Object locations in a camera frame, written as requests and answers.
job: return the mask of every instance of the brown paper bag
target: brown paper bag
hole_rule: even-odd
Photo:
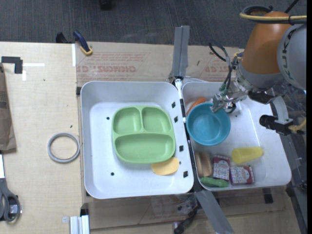
[[[0,150],[12,148],[16,148],[16,140],[6,91],[4,67],[0,63]]]

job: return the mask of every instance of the scissors handle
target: scissors handle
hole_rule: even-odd
[[[10,213],[10,205],[17,205],[16,214]],[[7,187],[5,178],[0,178],[0,218],[11,222],[20,215],[20,202],[18,197],[11,193]]]

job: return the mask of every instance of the metal ring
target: metal ring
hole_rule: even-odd
[[[70,157],[70,158],[65,158],[65,159],[62,159],[62,158],[58,158],[56,157],[52,152],[51,152],[51,144],[52,142],[58,138],[58,137],[69,137],[71,138],[77,145],[77,150],[76,150],[76,153]],[[68,163],[68,162],[71,162],[72,160],[74,160],[75,158],[77,158],[77,156],[79,155],[79,152],[80,152],[80,144],[79,144],[79,140],[78,138],[73,135],[72,133],[68,133],[68,132],[60,132],[60,133],[57,133],[57,134],[54,134],[50,139],[49,139],[49,142],[48,142],[48,154],[50,156],[50,158],[52,160],[54,160],[55,162],[58,162],[58,163]]]

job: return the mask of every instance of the orange cylinder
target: orange cylinder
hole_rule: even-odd
[[[288,17],[280,11],[271,11],[266,17]],[[255,74],[280,73],[277,65],[277,47],[290,24],[257,23],[251,32],[242,57],[244,69]]]

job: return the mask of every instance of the green divided plate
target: green divided plate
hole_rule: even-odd
[[[128,106],[115,112],[112,125],[117,156],[130,163],[157,163],[176,149],[169,115],[154,106]]]

